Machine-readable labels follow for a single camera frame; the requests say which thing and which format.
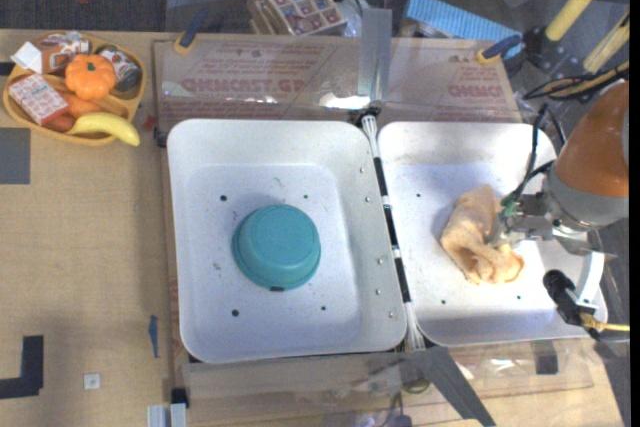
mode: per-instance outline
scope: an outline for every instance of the food can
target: food can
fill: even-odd
[[[118,79],[118,83],[116,84],[118,91],[128,91],[138,84],[142,71],[127,54],[118,50],[118,47],[109,45],[98,53],[109,59],[109,62],[113,65],[116,78]]]

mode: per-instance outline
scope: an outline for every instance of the gray square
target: gray square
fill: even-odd
[[[0,184],[31,183],[31,130],[0,128]]]

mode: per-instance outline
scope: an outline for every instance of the wooden surface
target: wooden surface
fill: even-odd
[[[39,33],[0,30],[0,61]],[[94,34],[136,53],[149,71],[153,41],[168,38]],[[155,111],[152,81],[150,72],[138,126]],[[4,110],[0,127],[17,127]],[[145,425],[147,406],[169,399],[164,150],[150,132],[141,136],[138,148],[119,142],[87,148],[34,133],[31,184],[0,185],[0,379],[20,374],[23,336],[44,335],[45,350],[44,388],[36,397],[0,400],[3,427]],[[147,333],[151,315],[158,318],[159,358]],[[590,348],[583,358],[594,386],[486,399],[488,410],[498,425],[622,425],[600,359]],[[85,391],[83,375],[92,372],[100,373],[101,387]],[[411,410],[414,425],[447,419],[429,407],[450,406]]]

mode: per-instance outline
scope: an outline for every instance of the crumpled cloth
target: crumpled cloth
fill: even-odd
[[[472,283],[507,283],[524,267],[524,260],[509,244],[494,248],[485,242],[499,207],[490,185],[466,192],[456,201],[440,238],[444,250]]]

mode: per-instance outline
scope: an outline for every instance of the blue-green round object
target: blue-green round object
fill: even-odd
[[[233,234],[233,256],[242,273],[269,290],[304,285],[320,264],[320,237],[302,210],[271,205],[254,210]]]

